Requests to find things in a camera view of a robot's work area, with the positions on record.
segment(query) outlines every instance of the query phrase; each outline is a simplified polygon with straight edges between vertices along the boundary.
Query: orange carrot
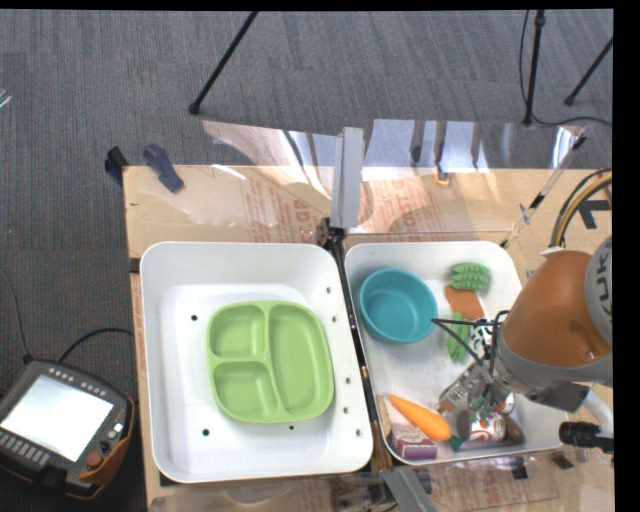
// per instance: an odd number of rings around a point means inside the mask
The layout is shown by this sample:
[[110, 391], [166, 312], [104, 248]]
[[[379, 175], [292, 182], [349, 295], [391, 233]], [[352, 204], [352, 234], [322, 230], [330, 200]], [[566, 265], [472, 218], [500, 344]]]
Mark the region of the orange carrot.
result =
[[451, 437], [451, 427], [447, 420], [409, 400], [390, 395], [391, 403], [416, 427], [433, 441], [447, 441]]

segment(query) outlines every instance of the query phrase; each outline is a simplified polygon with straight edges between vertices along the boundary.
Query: orange object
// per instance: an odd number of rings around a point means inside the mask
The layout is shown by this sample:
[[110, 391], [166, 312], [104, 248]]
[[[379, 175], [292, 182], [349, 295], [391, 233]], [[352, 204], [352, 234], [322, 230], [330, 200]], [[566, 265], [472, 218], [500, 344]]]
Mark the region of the orange object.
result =
[[433, 441], [447, 441], [451, 437], [451, 427], [447, 420], [439, 414], [414, 402], [396, 395], [389, 400], [406, 418], [422, 430]]

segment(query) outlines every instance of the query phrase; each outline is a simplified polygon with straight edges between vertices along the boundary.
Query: teal bowl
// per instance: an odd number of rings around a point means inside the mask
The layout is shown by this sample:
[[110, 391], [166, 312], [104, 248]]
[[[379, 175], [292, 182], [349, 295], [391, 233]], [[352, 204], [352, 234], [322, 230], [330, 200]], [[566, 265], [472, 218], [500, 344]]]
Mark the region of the teal bowl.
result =
[[367, 276], [360, 288], [360, 313], [367, 332], [385, 343], [415, 343], [435, 324], [437, 305], [429, 287], [405, 270], [383, 268]]

